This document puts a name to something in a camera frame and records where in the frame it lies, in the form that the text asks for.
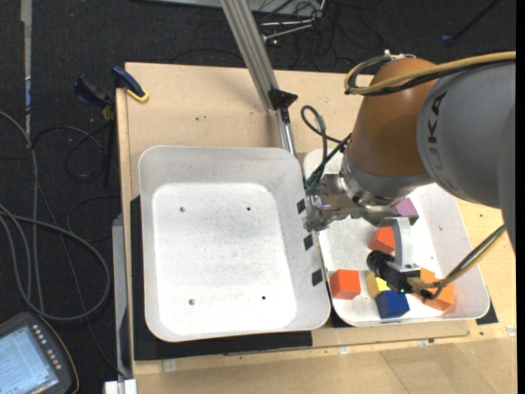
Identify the orange cube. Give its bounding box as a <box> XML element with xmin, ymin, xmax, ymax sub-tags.
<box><xmin>368</xmin><ymin>225</ymin><xmax>397</xmax><ymax>255</ymax></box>
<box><xmin>418</xmin><ymin>267</ymin><xmax>457</xmax><ymax>313</ymax></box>
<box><xmin>329</xmin><ymin>268</ymin><xmax>363</xmax><ymax>300</ymax></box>

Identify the blue cube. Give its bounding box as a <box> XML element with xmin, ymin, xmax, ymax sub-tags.
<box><xmin>374</xmin><ymin>289</ymin><xmax>411</xmax><ymax>320</ymax></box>

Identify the black cylinder on white bracket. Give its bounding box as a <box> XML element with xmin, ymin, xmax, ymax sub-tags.
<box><xmin>366</xmin><ymin>216</ymin><xmax>422</xmax><ymax>296</ymax></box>

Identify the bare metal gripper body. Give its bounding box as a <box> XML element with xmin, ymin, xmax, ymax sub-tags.
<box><xmin>303</xmin><ymin>173</ymin><xmax>395</xmax><ymax>233</ymax></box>

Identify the yellow cube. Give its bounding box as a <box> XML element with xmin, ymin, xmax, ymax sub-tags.
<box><xmin>365</xmin><ymin>272</ymin><xmax>391</xmax><ymax>300</ymax></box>

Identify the white plastic tray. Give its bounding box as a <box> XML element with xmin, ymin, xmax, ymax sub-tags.
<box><xmin>138</xmin><ymin>144</ymin><xmax>332</xmax><ymax>343</ymax></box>
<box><xmin>302</xmin><ymin>148</ymin><xmax>491</xmax><ymax>328</ymax></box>

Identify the purple cube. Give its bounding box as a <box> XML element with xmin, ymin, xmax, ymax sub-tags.
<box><xmin>390</xmin><ymin>197</ymin><xmax>420</xmax><ymax>218</ymax></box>

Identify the pale wood board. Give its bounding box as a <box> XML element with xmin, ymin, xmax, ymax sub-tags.
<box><xmin>116</xmin><ymin>61</ymin><xmax>517</xmax><ymax>377</ymax></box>

